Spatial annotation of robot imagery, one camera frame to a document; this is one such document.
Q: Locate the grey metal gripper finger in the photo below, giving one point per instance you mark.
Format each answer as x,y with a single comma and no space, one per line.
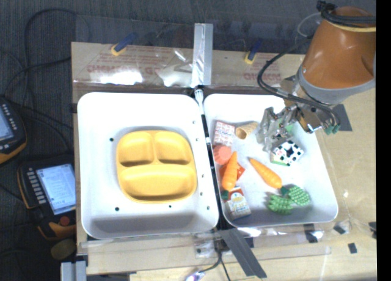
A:
267,122
282,121

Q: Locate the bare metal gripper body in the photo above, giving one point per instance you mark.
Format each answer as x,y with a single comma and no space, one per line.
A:
308,118

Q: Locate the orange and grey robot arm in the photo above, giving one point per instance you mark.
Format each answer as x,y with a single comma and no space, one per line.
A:
339,53

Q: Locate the tan ice cream cone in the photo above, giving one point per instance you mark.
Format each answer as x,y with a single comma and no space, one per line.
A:
246,129

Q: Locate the black and white cow carton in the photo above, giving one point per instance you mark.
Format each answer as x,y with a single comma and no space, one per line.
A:
287,152

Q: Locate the white and red packet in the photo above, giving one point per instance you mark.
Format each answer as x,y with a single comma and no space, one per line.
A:
223,133

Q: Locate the orange carrot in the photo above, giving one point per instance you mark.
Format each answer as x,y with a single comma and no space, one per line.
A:
231,171
265,173

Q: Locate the orange red flat packet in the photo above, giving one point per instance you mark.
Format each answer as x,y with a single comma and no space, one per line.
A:
240,170

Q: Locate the pink round toy food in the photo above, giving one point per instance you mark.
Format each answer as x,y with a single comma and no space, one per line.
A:
221,154

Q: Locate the white plastic tray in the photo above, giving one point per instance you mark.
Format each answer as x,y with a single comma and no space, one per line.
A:
311,176
100,166

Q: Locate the green dotted oval toy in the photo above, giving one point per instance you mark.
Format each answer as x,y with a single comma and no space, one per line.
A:
299,196

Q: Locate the green pea pods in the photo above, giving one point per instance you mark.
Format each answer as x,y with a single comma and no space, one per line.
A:
279,204

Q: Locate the orange and white juice carton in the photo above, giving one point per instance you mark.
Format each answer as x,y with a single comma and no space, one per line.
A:
238,204

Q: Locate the yellow divided plate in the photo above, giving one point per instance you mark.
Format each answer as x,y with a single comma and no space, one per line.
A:
155,176

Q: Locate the brown cardboard board red print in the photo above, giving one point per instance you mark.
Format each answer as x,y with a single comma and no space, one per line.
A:
122,60

